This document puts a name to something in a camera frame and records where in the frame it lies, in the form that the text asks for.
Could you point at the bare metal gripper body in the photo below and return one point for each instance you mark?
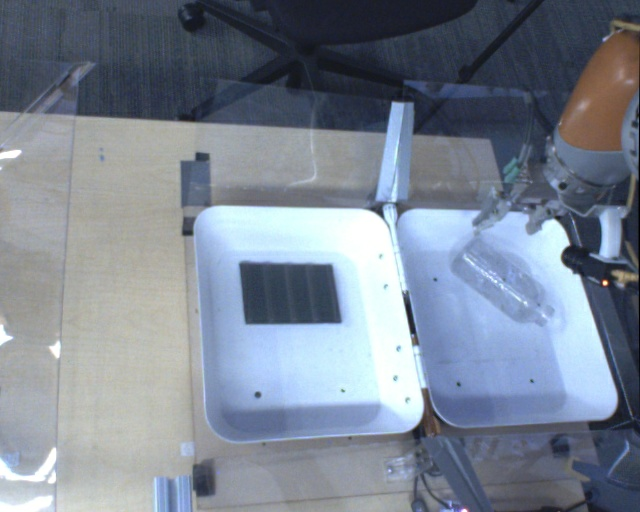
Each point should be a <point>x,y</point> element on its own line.
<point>575,196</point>

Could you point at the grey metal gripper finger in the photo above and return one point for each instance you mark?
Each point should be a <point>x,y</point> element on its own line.
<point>489,211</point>
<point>538,219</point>

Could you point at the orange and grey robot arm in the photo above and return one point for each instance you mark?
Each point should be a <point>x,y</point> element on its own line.
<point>600,105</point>

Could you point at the clear plastic bottle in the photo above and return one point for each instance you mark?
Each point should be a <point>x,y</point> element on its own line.
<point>500,280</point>

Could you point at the white plastic tray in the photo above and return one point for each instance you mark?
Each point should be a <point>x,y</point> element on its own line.
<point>310,370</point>
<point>495,370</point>

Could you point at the dark grey ribbed rectangular pad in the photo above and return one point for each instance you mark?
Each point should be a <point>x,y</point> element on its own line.
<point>290,293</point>

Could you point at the black office chair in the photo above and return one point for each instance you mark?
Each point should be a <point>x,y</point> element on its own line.
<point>350,20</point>

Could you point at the black cylinder on white bracket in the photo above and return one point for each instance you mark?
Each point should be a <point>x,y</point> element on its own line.
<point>611,232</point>

